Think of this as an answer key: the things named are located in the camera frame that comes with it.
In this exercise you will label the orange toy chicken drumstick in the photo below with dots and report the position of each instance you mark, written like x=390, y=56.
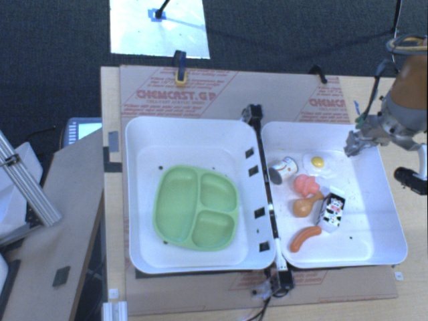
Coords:
x=303, y=207

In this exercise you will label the thin black and white rod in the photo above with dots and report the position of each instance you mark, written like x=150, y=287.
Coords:
x=266, y=179

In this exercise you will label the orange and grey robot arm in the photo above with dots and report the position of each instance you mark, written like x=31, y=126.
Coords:
x=412, y=82

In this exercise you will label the orange toy sausage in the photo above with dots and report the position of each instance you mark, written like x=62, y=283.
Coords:
x=303, y=238

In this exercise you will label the black cylinder on white bracket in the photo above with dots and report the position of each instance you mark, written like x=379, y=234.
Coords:
x=412, y=178

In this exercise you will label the white and yellow fried egg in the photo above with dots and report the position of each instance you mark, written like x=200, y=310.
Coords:
x=318, y=163

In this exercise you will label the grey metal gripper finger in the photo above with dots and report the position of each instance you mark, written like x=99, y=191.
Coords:
x=349, y=144
x=359, y=143

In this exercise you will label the brown cardboard board red print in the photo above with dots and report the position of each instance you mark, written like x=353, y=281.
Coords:
x=214, y=89

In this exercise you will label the white can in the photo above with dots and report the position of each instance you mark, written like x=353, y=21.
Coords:
x=286, y=168

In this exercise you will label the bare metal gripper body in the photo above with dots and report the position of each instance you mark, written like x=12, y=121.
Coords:
x=377, y=130

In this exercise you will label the pink toy shrimp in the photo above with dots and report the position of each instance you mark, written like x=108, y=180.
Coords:
x=306, y=185

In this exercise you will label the white plastic tray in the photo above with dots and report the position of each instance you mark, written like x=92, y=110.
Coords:
x=187, y=145
x=364, y=219

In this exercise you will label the white cow print milk carton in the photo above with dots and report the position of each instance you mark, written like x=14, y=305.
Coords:
x=331, y=212

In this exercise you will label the green divided plate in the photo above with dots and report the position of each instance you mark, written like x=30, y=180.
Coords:
x=180, y=206

